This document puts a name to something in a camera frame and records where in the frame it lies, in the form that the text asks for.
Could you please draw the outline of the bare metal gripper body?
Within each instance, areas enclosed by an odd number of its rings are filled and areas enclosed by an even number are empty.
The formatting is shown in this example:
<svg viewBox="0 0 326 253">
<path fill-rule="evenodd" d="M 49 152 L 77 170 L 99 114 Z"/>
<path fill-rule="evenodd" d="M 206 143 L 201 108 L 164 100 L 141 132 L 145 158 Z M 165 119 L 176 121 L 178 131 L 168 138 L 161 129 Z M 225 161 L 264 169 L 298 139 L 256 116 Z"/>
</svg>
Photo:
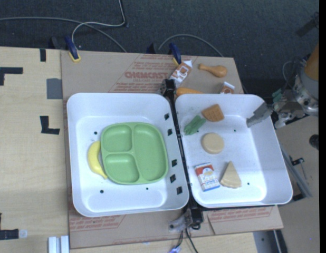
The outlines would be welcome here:
<svg viewBox="0 0 326 253">
<path fill-rule="evenodd" d="M 280 117 L 303 118 L 319 115 L 319 101 L 302 85 L 278 89 L 272 94 L 272 108 Z"/>
</svg>

